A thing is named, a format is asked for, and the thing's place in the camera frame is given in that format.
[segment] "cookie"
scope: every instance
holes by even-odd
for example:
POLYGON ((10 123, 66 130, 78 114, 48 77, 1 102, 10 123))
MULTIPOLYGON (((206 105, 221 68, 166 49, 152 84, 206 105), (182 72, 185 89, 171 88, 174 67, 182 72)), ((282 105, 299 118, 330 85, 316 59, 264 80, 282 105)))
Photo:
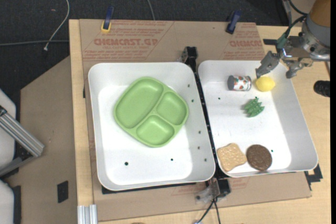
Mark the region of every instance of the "cookie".
POLYGON ((219 158, 221 167, 227 172, 247 162, 245 154, 235 143, 219 148, 217 150, 217 157, 219 158))
POLYGON ((259 171, 267 170, 272 164, 272 155, 262 145, 252 145, 246 151, 247 162, 259 171))

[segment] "wooden edge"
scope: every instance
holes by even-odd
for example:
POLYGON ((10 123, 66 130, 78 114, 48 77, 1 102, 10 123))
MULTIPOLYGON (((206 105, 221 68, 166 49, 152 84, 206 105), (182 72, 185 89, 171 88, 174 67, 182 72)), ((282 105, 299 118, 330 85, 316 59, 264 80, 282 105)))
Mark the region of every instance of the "wooden edge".
POLYGON ((89 206, 93 204, 93 186, 86 104, 83 98, 84 78, 79 20, 69 20, 69 35, 74 113, 73 126, 76 151, 77 204, 78 206, 89 206))

